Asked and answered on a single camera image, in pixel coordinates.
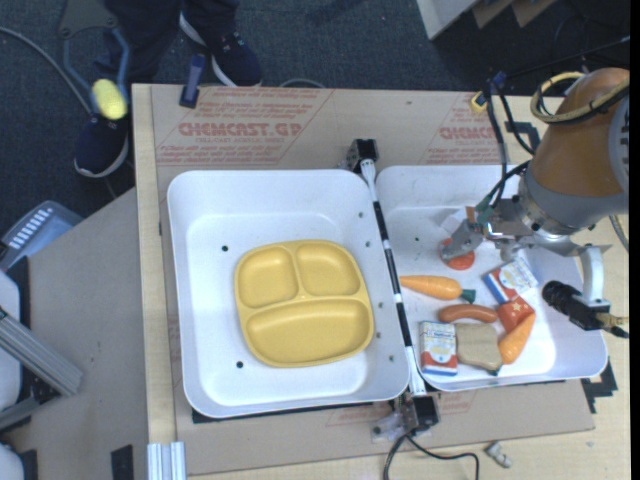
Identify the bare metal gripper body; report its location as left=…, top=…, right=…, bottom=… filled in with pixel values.
left=480, top=195, right=577, bottom=250

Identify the orange-red round slice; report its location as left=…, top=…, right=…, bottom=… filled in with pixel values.
left=439, top=248, right=477, bottom=271

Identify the blue red white carton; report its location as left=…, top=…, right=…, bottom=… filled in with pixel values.
left=482, top=256, right=540, bottom=306

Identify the white plastic tray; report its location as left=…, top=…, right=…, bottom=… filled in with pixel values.
left=166, top=168, right=412, bottom=419
left=374, top=164, right=609, bottom=393

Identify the orange carrot with green top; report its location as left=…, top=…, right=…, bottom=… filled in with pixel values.
left=398, top=274, right=478, bottom=305

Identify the red carton with yellow stars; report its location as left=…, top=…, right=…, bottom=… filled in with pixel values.
left=495, top=295, right=537, bottom=335

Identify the orange-brown sausage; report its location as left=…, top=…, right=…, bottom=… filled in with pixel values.
left=438, top=303, right=500, bottom=325

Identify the thin black and white rod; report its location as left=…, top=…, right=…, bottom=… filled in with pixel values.
left=359, top=159, right=427, bottom=397

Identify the tan bread slice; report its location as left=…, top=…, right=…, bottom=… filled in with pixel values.
left=454, top=321, right=504, bottom=374

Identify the white and orange carton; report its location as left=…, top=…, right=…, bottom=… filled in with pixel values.
left=418, top=320, right=460, bottom=377

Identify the yellow divided plate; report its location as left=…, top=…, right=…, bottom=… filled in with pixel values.
left=233, top=239, right=376, bottom=369

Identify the brown cardboard board red print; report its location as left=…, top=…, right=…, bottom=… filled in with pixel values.
left=149, top=85, right=597, bottom=477

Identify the person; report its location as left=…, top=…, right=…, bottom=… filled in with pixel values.
left=73, top=0, right=264, bottom=179

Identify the black cylinder on white bracket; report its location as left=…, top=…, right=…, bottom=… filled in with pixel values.
left=541, top=245, right=615, bottom=332

